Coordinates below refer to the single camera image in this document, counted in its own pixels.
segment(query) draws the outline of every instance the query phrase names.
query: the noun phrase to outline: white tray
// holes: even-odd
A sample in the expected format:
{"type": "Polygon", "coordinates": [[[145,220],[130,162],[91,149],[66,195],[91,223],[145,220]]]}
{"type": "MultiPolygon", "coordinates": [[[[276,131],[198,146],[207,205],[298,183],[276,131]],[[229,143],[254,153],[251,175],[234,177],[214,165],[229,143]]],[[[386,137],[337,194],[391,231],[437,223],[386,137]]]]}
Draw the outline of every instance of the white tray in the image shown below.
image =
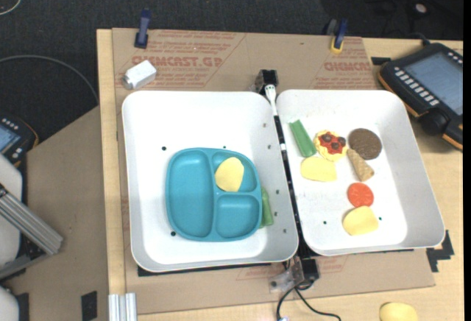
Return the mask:
{"type": "Polygon", "coordinates": [[[300,215],[302,235],[320,255],[365,253],[432,247],[445,237],[445,227],[428,180],[403,102],[388,91],[285,91],[277,109],[286,140],[288,161],[300,215]],[[356,128],[376,133],[383,145],[367,163],[375,175],[365,183],[375,201],[371,208],[379,228],[350,236],[342,227],[353,209],[347,188],[358,182],[350,160],[336,163],[337,180],[321,183],[300,174],[298,153],[289,122],[300,120],[310,136],[332,130],[348,137],[356,128]]]}
{"type": "Polygon", "coordinates": [[[123,103],[131,249],[151,272],[286,261],[298,235],[272,109],[253,92],[138,91],[123,103]],[[269,194],[275,223],[240,241],[171,235],[165,179],[181,149],[227,148],[246,155],[269,194]]]}
{"type": "MultiPolygon", "coordinates": [[[[403,103],[387,91],[285,91],[277,99],[302,234],[321,255],[432,247],[445,228],[403,103]],[[301,177],[302,157],[288,123],[300,119],[313,137],[333,130],[374,131],[383,151],[369,164],[375,176],[372,210],[380,227],[348,235],[343,216],[353,207],[347,187],[357,182],[348,158],[336,163],[338,180],[301,177]]],[[[137,91],[122,108],[130,199],[131,248],[151,272],[285,261],[298,235],[272,109],[253,92],[137,91]],[[270,195],[275,223],[240,241],[197,242],[171,235],[165,177],[174,153],[193,147],[227,148],[255,164],[270,195]]]]}

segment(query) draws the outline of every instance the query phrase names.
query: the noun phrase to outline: yellow toy food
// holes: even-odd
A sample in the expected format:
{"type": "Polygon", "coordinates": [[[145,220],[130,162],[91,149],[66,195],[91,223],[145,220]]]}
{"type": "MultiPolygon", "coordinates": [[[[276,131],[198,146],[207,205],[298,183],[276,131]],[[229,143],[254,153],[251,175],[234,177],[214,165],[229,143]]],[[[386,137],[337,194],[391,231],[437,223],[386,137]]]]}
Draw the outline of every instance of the yellow toy food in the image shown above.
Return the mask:
{"type": "Polygon", "coordinates": [[[338,161],[347,154],[347,141],[344,137],[329,130],[319,131],[314,138],[317,152],[329,161],[338,161]]]}
{"type": "Polygon", "coordinates": [[[337,179],[336,166],[332,161],[311,156],[301,162],[301,175],[314,181],[335,181],[337,179]]]}
{"type": "Polygon", "coordinates": [[[405,303],[386,303],[380,308],[381,321],[418,321],[414,307],[405,303]]]}
{"type": "Polygon", "coordinates": [[[214,180],[224,191],[238,191],[244,178],[244,165],[238,158],[228,158],[219,164],[214,180]]]}
{"type": "Polygon", "coordinates": [[[369,180],[375,175],[373,168],[369,166],[369,164],[354,149],[348,149],[347,156],[361,182],[369,180]]]}
{"type": "Polygon", "coordinates": [[[344,229],[351,236],[364,235],[373,232],[379,227],[378,219],[369,206],[360,206],[352,209],[342,222],[344,229]]]}

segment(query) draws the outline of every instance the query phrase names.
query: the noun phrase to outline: toy food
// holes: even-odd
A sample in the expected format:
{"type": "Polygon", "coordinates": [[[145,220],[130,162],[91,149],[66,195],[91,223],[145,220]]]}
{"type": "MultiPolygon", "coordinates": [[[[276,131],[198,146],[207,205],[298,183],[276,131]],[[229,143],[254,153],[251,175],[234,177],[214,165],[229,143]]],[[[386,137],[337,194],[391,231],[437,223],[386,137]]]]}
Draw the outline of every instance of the toy food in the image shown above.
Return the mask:
{"type": "Polygon", "coordinates": [[[360,206],[349,211],[342,225],[351,236],[364,235],[379,227],[378,220],[369,206],[360,206]]]}
{"type": "Polygon", "coordinates": [[[354,149],[347,150],[347,156],[350,159],[356,175],[360,181],[364,182],[375,175],[375,171],[354,149]]]}
{"type": "Polygon", "coordinates": [[[353,183],[347,190],[348,200],[355,207],[371,206],[375,196],[368,185],[364,183],[353,183]]]}
{"type": "Polygon", "coordinates": [[[297,147],[300,150],[301,156],[308,158],[316,153],[316,147],[313,141],[309,138],[302,122],[298,119],[295,122],[289,124],[291,132],[293,133],[294,140],[296,141],[297,147]]]}
{"type": "Polygon", "coordinates": [[[244,178],[244,165],[238,158],[227,158],[219,164],[214,180],[224,191],[238,191],[244,178]]]}
{"type": "Polygon", "coordinates": [[[379,137],[368,129],[354,129],[348,135],[348,145],[354,149],[363,159],[377,158],[383,149],[379,137]]]}
{"type": "Polygon", "coordinates": [[[337,179],[336,166],[332,161],[311,156],[301,163],[301,175],[314,181],[335,181],[337,179]]]}
{"type": "Polygon", "coordinates": [[[329,130],[317,133],[314,138],[317,152],[329,161],[338,161],[347,154],[347,141],[343,136],[329,130]]]}
{"type": "Polygon", "coordinates": [[[262,220],[260,228],[273,225],[272,208],[270,207],[269,195],[265,188],[262,188],[262,220]]]}
{"type": "Polygon", "coordinates": [[[380,307],[381,321],[418,321],[413,306],[405,303],[386,303],[380,307]]]}

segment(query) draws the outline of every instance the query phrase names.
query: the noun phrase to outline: green vegetable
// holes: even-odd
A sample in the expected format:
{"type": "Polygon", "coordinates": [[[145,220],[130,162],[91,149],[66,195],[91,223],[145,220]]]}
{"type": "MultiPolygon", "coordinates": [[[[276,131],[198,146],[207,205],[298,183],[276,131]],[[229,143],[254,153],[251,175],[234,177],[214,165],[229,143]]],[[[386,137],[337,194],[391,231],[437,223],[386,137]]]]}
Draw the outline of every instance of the green vegetable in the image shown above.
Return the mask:
{"type": "Polygon", "coordinates": [[[268,193],[262,188],[262,220],[260,228],[273,224],[272,209],[270,208],[268,193]]]}
{"type": "Polygon", "coordinates": [[[304,158],[309,158],[310,156],[315,155],[317,150],[314,146],[314,142],[311,138],[309,138],[309,135],[301,121],[298,119],[297,121],[290,123],[289,127],[293,132],[293,136],[296,140],[297,147],[301,152],[301,156],[304,158]]]}

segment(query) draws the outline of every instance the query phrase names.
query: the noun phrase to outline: device screen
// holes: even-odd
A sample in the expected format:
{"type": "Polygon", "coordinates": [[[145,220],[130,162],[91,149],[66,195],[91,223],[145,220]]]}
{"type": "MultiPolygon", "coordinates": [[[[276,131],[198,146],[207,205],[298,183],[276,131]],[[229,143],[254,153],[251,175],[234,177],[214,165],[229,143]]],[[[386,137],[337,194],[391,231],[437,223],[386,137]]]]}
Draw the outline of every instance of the device screen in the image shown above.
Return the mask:
{"type": "Polygon", "coordinates": [[[456,114],[463,114],[463,68],[445,53],[433,54],[405,70],[456,114]]]}
{"type": "Polygon", "coordinates": [[[0,125],[0,152],[3,153],[20,139],[18,134],[0,125]]]}

